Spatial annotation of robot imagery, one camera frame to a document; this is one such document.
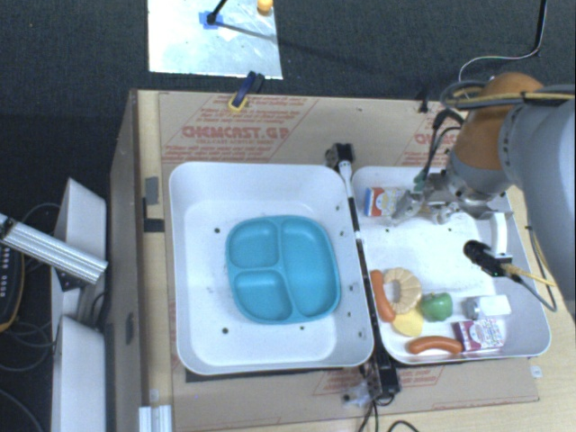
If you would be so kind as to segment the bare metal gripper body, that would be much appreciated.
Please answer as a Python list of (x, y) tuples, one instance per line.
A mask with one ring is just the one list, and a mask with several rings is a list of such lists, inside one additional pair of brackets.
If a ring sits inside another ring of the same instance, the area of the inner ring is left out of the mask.
[(463, 212), (476, 220), (486, 219), (494, 210), (489, 206), (492, 195), (472, 189), (460, 176), (449, 173), (418, 174), (414, 178), (414, 193), (422, 194), (421, 211), (431, 205), (452, 204), (456, 213)]

